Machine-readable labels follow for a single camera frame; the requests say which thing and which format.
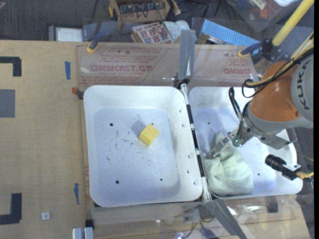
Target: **plastic bin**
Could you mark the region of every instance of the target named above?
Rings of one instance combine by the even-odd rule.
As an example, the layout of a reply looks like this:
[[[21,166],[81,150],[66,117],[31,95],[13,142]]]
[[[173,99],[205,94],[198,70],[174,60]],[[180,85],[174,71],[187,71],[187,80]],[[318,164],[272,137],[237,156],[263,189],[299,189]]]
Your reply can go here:
[[[256,32],[260,32],[292,13],[302,0],[226,1]]]

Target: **wooden surface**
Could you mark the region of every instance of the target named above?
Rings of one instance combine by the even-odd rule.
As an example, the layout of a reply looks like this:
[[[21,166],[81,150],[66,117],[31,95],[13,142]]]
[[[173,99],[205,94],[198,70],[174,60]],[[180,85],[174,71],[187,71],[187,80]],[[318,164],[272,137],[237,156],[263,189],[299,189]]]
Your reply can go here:
[[[67,239],[73,228],[85,226],[86,143],[81,101],[71,93],[78,85],[76,46],[83,44],[0,41],[0,56],[22,60],[22,77],[12,76],[11,64],[0,64],[0,89],[15,90],[15,118],[0,118],[0,215],[9,213],[11,194],[22,193],[22,219],[1,225],[0,238]],[[70,80],[65,61],[71,63]],[[261,235],[255,238],[310,238],[297,203],[293,211],[294,219],[248,224],[243,230]],[[43,221],[42,212],[50,212],[51,219]]]

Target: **black corner marking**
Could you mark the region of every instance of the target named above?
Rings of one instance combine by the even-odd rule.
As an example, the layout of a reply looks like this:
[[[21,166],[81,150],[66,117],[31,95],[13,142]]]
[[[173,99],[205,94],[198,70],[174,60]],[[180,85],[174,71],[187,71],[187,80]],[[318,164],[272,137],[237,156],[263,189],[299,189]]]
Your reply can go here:
[[[11,194],[10,214],[0,215],[0,225],[19,223],[22,219],[22,193]]]
[[[14,77],[22,76],[21,59],[19,57],[0,57],[0,63],[12,64],[13,76]]]

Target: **towel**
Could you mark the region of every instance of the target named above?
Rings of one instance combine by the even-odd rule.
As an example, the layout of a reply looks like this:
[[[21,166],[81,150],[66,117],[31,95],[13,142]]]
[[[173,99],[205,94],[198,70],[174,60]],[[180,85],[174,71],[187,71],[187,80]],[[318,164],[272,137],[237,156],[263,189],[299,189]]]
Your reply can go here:
[[[224,136],[217,133],[216,144]],[[219,196],[251,194],[254,189],[253,174],[244,156],[227,143],[213,159],[203,159],[210,191]]]

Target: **yellow block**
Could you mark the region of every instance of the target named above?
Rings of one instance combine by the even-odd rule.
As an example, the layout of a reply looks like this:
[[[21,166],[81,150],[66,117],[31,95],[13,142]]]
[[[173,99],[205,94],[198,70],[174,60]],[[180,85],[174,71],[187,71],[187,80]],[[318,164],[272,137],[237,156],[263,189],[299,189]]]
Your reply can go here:
[[[153,127],[151,124],[148,124],[141,132],[139,139],[149,146],[159,133],[160,132],[155,127]]]

